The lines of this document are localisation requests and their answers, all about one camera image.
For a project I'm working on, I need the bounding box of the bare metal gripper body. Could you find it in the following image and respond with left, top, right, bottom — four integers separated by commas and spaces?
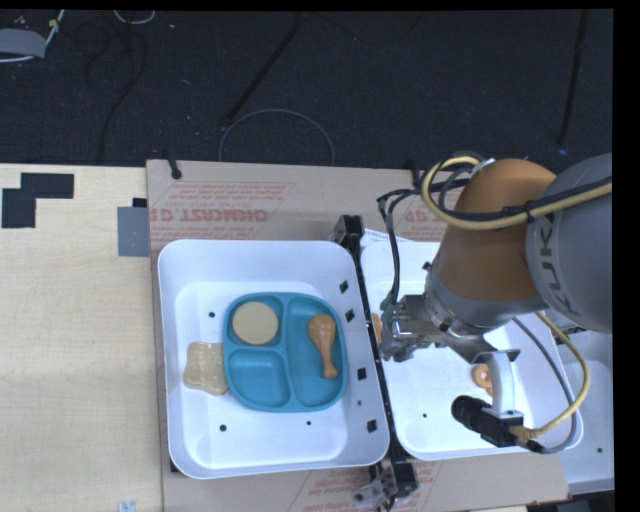
381, 294, 452, 363

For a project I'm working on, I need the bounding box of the thin black and white rod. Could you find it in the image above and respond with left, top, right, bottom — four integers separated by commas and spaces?
348, 233, 407, 467

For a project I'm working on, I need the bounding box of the orange toy pretzel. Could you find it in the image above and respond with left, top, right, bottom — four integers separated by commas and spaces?
471, 363, 495, 397

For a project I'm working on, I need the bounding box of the brown toy chicken drumstick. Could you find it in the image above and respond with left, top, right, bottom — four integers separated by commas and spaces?
306, 313, 341, 380

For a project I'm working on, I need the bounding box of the white plastic tray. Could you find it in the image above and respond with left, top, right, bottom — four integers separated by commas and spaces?
358, 238, 585, 462
157, 238, 391, 480

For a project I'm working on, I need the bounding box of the round beige biscuit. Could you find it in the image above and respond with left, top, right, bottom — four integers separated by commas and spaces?
230, 301, 280, 347

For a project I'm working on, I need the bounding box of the blue divided plate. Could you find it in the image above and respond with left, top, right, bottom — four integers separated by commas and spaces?
222, 291, 349, 413

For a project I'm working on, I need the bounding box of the beige toy bread slice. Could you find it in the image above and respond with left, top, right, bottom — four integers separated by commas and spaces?
182, 341, 230, 397

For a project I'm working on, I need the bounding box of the brown cardboard board red print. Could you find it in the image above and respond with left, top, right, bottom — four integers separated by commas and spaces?
145, 159, 572, 512

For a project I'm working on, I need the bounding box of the black block with thin wires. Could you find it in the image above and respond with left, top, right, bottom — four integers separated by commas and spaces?
334, 214, 365, 247
388, 460, 419, 497

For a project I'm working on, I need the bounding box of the black cylinder on white bracket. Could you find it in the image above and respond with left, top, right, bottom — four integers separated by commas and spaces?
450, 349, 526, 448

